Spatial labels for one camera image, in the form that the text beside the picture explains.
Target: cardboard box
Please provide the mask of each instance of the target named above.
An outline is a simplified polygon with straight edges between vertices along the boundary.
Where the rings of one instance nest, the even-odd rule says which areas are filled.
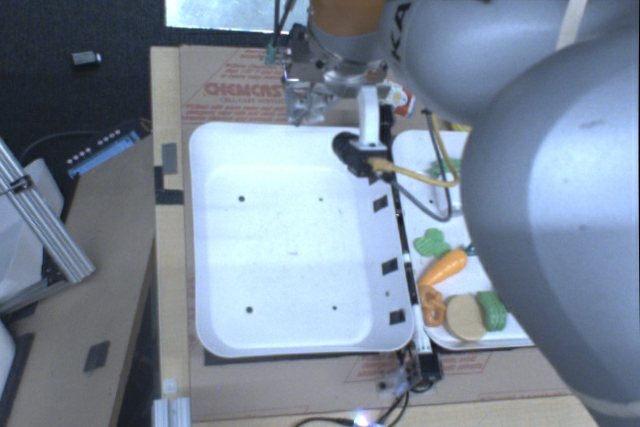
[[[260,49],[182,47],[162,56],[173,59],[173,63],[167,64],[179,67],[180,77],[180,84],[175,87],[180,88],[182,140],[175,143],[182,148],[189,395],[193,420],[388,406],[393,397],[379,393],[377,383],[398,368],[395,354],[223,360],[206,354],[200,345],[194,326],[189,137],[198,125],[208,121],[286,123],[281,69],[263,65],[264,51]],[[327,116],[326,124],[356,127],[358,114],[354,103],[339,103]],[[423,118],[416,115],[408,120],[399,119],[394,130],[407,128],[424,129]],[[444,379],[432,391],[412,397],[413,405],[570,394],[536,348],[448,353],[442,355],[442,364]]]

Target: round beige toy food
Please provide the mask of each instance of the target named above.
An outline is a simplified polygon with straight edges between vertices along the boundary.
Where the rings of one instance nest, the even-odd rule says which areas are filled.
[[[472,295],[454,295],[447,303],[447,327],[454,336],[465,342],[480,340],[487,330],[482,308]]]

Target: tray with toy food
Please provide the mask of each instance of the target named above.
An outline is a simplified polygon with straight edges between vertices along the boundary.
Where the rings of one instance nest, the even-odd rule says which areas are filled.
[[[443,132],[441,136],[452,164],[459,171],[467,133]],[[393,157],[397,166],[438,177],[437,157],[426,131],[402,132],[393,143]],[[436,215],[446,213],[443,188],[401,174],[397,180]],[[533,345],[500,299],[473,251],[462,216],[459,186],[450,189],[450,198],[452,217],[448,222],[440,222],[425,214],[406,195],[400,197],[427,335],[452,351]]]

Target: orange carrot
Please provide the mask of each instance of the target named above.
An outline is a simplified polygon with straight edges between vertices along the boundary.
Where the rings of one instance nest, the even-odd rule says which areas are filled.
[[[418,286],[435,285],[454,274],[458,274],[467,266],[467,253],[462,249],[452,249],[440,258],[420,279]]]

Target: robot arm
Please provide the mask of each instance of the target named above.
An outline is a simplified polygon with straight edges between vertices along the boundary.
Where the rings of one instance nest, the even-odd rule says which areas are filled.
[[[473,125],[465,220],[505,302],[601,425],[640,424],[638,0],[311,0],[296,122],[380,86]]]

